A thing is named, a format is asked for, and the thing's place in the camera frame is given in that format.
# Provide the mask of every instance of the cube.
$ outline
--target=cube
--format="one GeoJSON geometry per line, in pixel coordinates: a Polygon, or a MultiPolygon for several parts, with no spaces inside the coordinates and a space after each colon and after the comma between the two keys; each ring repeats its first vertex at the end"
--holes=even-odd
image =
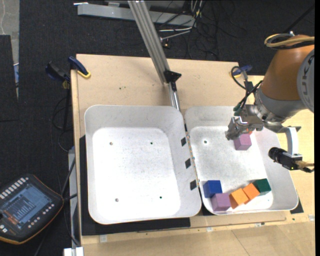
{"type": "Polygon", "coordinates": [[[231,207],[228,193],[215,193],[211,197],[211,203],[214,212],[225,212],[231,207]]]}
{"type": "Polygon", "coordinates": [[[222,193],[220,180],[208,180],[203,185],[203,192],[205,198],[212,198],[216,193],[222,193]]]}
{"type": "Polygon", "coordinates": [[[259,190],[252,183],[245,186],[243,188],[243,191],[246,194],[246,196],[249,198],[249,200],[247,202],[245,202],[245,204],[247,204],[249,201],[251,201],[252,199],[254,199],[255,197],[260,195],[259,190]]]}
{"type": "Polygon", "coordinates": [[[249,198],[247,197],[246,193],[242,188],[238,188],[237,190],[233,191],[230,195],[230,203],[232,209],[237,208],[238,206],[244,204],[245,202],[249,201],[249,198]]]}
{"type": "Polygon", "coordinates": [[[260,192],[259,196],[263,196],[271,191],[270,184],[266,178],[255,180],[253,185],[260,192]]]}
{"type": "Polygon", "coordinates": [[[247,150],[251,147],[250,134],[244,133],[239,138],[233,140],[235,150],[247,150]]]}

